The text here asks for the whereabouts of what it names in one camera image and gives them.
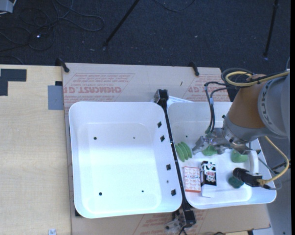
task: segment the red patterned box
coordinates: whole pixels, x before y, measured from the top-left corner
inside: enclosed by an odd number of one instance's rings
[[[197,167],[183,167],[184,190],[188,192],[201,192],[200,169]]]

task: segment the white tray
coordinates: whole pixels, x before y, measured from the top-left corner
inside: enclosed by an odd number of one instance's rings
[[[182,203],[163,109],[77,102],[69,110],[74,204],[86,218],[174,212]]]
[[[214,111],[216,117],[215,127],[222,127],[222,115],[226,115],[231,106],[230,102],[215,102]],[[200,136],[205,136],[204,132],[210,122],[210,109],[208,102],[178,102],[172,103],[168,107],[168,116],[174,143],[185,142],[191,149]],[[253,149],[260,149],[258,140],[251,143]],[[270,203],[276,198],[275,190],[268,190],[260,187],[250,187],[243,185],[240,188],[233,188],[228,183],[228,178],[236,167],[249,170],[249,161],[244,163],[233,163],[230,158],[231,150],[227,149],[224,154],[204,156],[201,152],[194,155],[191,159],[182,162],[178,160],[180,171],[184,166],[200,167],[202,161],[207,160],[216,164],[217,187],[214,197],[203,197],[200,193],[186,192],[186,199],[189,204],[197,209],[211,209],[217,207],[250,205]],[[264,161],[261,152],[258,157]],[[269,170],[259,163],[259,173],[264,179],[271,178]]]

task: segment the yellow cable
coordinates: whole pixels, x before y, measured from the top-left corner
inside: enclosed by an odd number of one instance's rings
[[[225,80],[231,84],[231,85],[234,85],[234,86],[240,86],[240,87],[246,87],[246,86],[251,86],[251,85],[254,85],[254,84],[258,84],[258,83],[261,83],[261,82],[265,82],[265,81],[268,81],[268,80],[272,80],[274,78],[277,78],[277,77],[282,77],[282,76],[286,76],[290,73],[289,70],[285,71],[285,72],[282,72],[282,73],[279,73],[279,74],[276,74],[276,75],[272,75],[270,77],[266,77],[266,78],[259,78],[257,81],[253,81],[253,82],[249,82],[249,83],[236,83],[236,82],[233,82],[229,79],[230,76],[233,76],[233,75],[238,75],[238,74],[246,74],[246,72],[244,71],[235,71],[235,72],[231,72],[229,73],[228,75],[226,75],[225,77]]]
[[[286,165],[285,165],[285,168],[278,175],[270,179],[266,179],[266,180],[257,179],[257,181],[259,182],[261,186],[281,177],[289,169],[289,165],[290,165],[288,157],[267,136],[265,136],[265,139],[283,156],[283,158],[285,159]]]

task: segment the tripod leg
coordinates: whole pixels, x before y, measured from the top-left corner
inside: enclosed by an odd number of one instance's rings
[[[266,49],[265,49],[265,52],[264,52],[265,59],[268,59],[268,49],[269,49],[269,45],[270,45],[270,41],[271,41],[271,35],[272,35],[276,10],[278,9],[278,6],[279,6],[278,3],[279,3],[279,0],[274,0],[273,12],[272,12],[272,18],[271,18],[271,25],[270,25],[270,29],[269,29],[269,35],[268,35],[268,39],[267,39]]]
[[[139,1],[140,0],[135,0],[134,1],[134,3],[132,4],[132,6],[128,10],[128,12],[124,15],[124,17],[118,23],[117,27],[112,31],[112,33],[110,34],[110,36],[106,39],[106,41],[103,44],[103,50],[106,49],[106,46],[108,45],[108,42],[113,38],[113,36],[119,30],[119,28],[122,26],[122,24],[124,23],[124,21],[126,21],[127,17],[130,15],[130,13],[133,11],[133,9],[135,8],[135,6],[138,4]]]

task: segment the white object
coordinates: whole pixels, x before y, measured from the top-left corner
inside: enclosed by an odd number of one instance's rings
[[[226,115],[231,106],[230,102],[215,102],[215,127],[223,126],[222,115]],[[210,109],[208,102],[192,103],[173,103],[168,107],[168,116],[174,143],[185,142],[191,149],[195,146],[200,136],[205,136],[205,130],[210,122]],[[260,149],[258,140],[251,143],[252,149]],[[228,179],[236,167],[250,170],[250,162],[233,163],[231,161],[232,149],[226,149],[221,155],[204,156],[202,152],[193,155],[192,159],[182,162],[179,160],[180,170],[184,166],[199,167],[201,162],[209,160],[216,164],[217,187],[214,197],[203,197],[201,194],[186,192],[186,199],[189,204],[197,209],[211,209],[227,206],[251,205],[270,203],[276,198],[275,190],[268,190],[260,187],[250,187],[246,184],[238,189],[233,188]],[[265,161],[261,152],[259,158]],[[271,178],[269,170],[263,165],[259,165],[259,173],[264,179]],[[274,183],[270,182],[269,186],[274,188]]]
[[[174,212],[182,194],[165,114],[152,102],[69,110],[74,204],[86,218]]]

